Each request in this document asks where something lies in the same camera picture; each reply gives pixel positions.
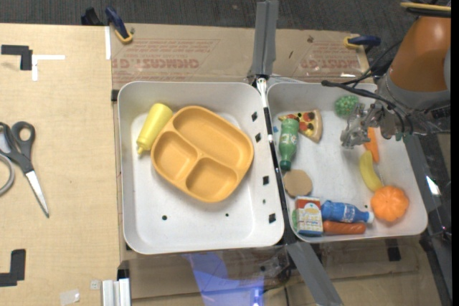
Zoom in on yellow squeeze bottle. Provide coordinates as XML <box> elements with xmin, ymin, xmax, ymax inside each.
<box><xmin>136</xmin><ymin>102</ymin><xmax>174</xmax><ymax>156</ymax></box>

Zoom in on orange toy carrot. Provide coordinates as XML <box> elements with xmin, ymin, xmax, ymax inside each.
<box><xmin>363</xmin><ymin>126</ymin><xmax>381</xmax><ymax>163</ymax></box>

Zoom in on red and white carton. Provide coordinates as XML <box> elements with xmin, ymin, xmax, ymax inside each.
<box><xmin>294</xmin><ymin>195</ymin><xmax>324</xmax><ymax>237</ymax></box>

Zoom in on blue toy bottle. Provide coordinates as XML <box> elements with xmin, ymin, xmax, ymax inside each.
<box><xmin>320</xmin><ymin>200</ymin><xmax>375</xmax><ymax>225</ymax></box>

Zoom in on green toy grapes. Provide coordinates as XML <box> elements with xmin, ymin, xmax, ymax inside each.
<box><xmin>334</xmin><ymin>94</ymin><xmax>361</xmax><ymax>118</ymax></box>

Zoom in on yellow banana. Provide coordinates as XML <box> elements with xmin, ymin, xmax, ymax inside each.
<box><xmin>359</xmin><ymin>150</ymin><xmax>384</xmax><ymax>193</ymax></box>

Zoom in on brown cardboard board red print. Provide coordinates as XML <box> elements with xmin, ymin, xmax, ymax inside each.
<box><xmin>110</xmin><ymin>23</ymin><xmax>421</xmax><ymax>300</ymax></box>

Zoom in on orange divided plate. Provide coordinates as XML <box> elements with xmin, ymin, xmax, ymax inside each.
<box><xmin>150</xmin><ymin>105</ymin><xmax>255</xmax><ymax>204</ymax></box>

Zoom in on brown round biscuit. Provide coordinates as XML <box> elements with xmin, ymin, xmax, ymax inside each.
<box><xmin>283</xmin><ymin>168</ymin><xmax>313</xmax><ymax>199</ymax></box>

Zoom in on white plastic tray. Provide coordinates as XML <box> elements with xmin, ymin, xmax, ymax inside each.
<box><xmin>266</xmin><ymin>82</ymin><xmax>429</xmax><ymax>244</ymax></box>
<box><xmin>117</xmin><ymin>80</ymin><xmax>285</xmax><ymax>256</ymax></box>

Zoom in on grey handled scissors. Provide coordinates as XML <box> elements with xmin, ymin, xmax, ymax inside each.
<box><xmin>0</xmin><ymin>120</ymin><xmax>50</xmax><ymax>219</ymax></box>

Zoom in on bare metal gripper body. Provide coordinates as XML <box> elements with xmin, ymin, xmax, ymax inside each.
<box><xmin>349</xmin><ymin>102</ymin><xmax>395</xmax><ymax>140</ymax></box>

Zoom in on orange toy pumpkin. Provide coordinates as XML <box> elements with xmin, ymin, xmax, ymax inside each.
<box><xmin>369</xmin><ymin>184</ymin><xmax>410</xmax><ymax>224</ymax></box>

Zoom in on thin black and white rod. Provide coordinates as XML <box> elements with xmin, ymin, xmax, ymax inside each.
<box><xmin>255</xmin><ymin>76</ymin><xmax>289</xmax><ymax>226</ymax></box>

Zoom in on orange toy sausage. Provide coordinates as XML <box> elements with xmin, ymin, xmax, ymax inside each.
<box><xmin>322</xmin><ymin>220</ymin><xmax>367</xmax><ymax>236</ymax></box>

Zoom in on toy pizza slice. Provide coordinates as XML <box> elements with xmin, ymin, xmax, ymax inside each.
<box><xmin>278</xmin><ymin>109</ymin><xmax>324</xmax><ymax>144</ymax></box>

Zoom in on green toy bottle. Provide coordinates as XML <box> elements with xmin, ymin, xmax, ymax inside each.
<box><xmin>278</xmin><ymin>118</ymin><xmax>301</xmax><ymax>171</ymax></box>

